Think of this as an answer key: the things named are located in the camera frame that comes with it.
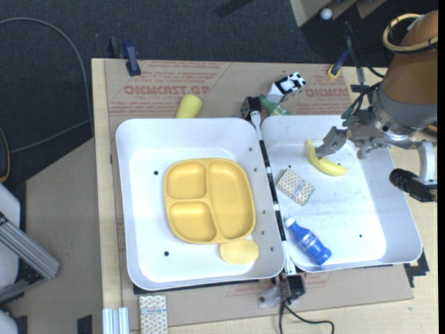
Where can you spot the yellow divided plate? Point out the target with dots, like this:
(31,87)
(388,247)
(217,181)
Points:
(229,193)

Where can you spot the yellow banana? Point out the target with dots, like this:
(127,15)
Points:
(330,168)

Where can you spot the thin black and white rod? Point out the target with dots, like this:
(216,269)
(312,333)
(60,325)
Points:
(270,172)

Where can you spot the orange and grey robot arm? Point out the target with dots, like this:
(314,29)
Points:
(408,78)

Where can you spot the white plastic tray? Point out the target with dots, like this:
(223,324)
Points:
(347,214)
(146,204)

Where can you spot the orange patterned packet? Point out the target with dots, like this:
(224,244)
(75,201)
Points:
(295,187)
(153,315)

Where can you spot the yellow cylinder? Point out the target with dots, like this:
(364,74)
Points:
(188,106)

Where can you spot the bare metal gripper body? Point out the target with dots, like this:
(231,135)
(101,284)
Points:
(365,125)

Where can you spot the yellow round biscuit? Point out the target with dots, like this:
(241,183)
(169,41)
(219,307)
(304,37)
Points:
(240,252)

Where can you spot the brown cardboard board red print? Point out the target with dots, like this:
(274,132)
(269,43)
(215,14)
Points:
(156,89)

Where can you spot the blue plastic bottle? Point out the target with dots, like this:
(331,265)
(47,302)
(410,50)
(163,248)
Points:
(311,244)

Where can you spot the black cylinder on white bracket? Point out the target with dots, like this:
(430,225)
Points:
(408,183)

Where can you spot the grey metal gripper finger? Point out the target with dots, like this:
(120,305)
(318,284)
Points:
(366,148)
(333,141)

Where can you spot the black and white carton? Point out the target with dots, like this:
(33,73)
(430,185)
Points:
(286,85)

